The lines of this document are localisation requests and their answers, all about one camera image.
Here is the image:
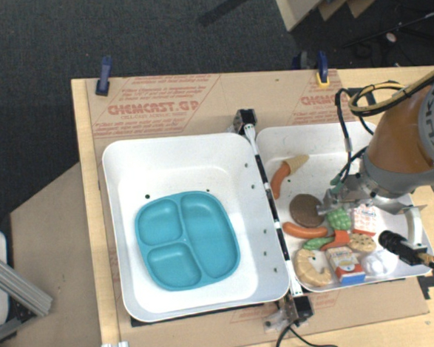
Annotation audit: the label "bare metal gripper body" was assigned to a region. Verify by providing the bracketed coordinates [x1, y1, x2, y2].
[320, 172, 384, 216]

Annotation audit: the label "green grapes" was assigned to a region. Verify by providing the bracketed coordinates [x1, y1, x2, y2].
[324, 206, 353, 233]

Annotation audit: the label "brown round biscuit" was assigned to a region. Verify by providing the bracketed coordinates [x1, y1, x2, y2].
[288, 191, 327, 230]

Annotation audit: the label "straight orange sausage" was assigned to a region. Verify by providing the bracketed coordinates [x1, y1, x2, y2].
[281, 218, 330, 241]

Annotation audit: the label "orange carrot with green leaves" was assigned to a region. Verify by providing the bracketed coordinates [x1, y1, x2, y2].
[301, 228, 353, 254]

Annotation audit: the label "white and red carton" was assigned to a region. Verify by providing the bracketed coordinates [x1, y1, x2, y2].
[348, 202, 380, 239]

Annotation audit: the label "chocolate chip cookie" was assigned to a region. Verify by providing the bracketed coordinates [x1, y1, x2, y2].
[347, 231, 378, 255]

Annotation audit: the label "thin black and white rod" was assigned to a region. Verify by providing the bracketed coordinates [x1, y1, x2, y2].
[243, 120, 305, 300]

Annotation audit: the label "curved orange sausage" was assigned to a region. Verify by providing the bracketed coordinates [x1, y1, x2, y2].
[268, 162, 294, 201]

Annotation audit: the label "beige ice cream cone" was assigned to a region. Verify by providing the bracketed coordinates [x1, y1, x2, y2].
[280, 154, 311, 175]

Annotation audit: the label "white plastic tray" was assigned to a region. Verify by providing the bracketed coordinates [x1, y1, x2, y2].
[100, 127, 294, 326]
[254, 115, 434, 297]

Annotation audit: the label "red and blue carton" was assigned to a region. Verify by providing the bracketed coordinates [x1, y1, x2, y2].
[325, 244, 367, 286]

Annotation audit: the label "beige croissant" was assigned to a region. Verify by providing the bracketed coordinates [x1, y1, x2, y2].
[293, 246, 334, 289]

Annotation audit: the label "white crumpled object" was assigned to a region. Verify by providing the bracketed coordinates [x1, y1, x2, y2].
[359, 248, 401, 280]

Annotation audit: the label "blue divided plate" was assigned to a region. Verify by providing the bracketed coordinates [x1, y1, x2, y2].
[132, 187, 244, 294]

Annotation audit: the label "brown cardboard board red print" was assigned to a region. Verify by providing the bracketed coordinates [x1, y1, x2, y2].
[84, 57, 433, 347]

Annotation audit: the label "black cylinder on white bracket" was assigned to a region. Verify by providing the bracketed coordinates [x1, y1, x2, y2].
[375, 205, 431, 269]

